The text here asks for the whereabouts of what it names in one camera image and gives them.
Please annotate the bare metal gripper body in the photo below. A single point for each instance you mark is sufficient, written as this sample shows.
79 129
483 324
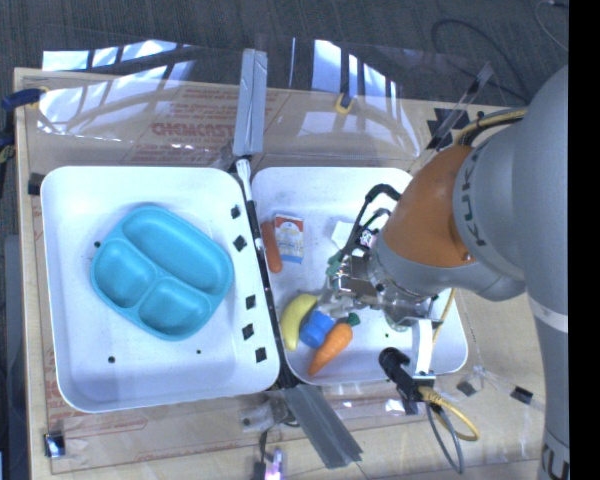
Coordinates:
362 280

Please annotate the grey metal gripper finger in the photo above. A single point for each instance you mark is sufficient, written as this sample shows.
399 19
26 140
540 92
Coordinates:
345 309
328 300

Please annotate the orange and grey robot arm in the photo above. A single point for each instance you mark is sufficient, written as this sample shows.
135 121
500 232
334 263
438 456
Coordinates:
505 208

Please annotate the blue cube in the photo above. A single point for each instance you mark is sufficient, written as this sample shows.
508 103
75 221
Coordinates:
316 329

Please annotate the yellow banana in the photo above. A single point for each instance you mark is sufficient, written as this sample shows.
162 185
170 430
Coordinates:
295 318

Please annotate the orange carrot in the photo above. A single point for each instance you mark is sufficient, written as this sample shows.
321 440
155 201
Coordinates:
332 345

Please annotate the white packet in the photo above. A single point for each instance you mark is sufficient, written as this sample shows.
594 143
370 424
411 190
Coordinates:
342 233

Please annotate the small white and red carton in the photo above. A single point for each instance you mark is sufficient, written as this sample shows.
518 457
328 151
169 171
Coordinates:
289 238

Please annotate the orange sausage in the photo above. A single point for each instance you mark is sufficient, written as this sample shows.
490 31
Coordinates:
271 248

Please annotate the white plastic tray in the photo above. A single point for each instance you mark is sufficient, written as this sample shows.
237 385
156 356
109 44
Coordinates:
80 358
320 193

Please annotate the blue divided plate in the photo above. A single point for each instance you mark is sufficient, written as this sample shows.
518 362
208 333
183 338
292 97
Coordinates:
160 268

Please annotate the brown cardboard board, red print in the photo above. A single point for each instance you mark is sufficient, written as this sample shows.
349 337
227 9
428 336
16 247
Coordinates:
190 128

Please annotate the black cylinder on white bracket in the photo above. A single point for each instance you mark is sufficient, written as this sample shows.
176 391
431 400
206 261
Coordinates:
400 368

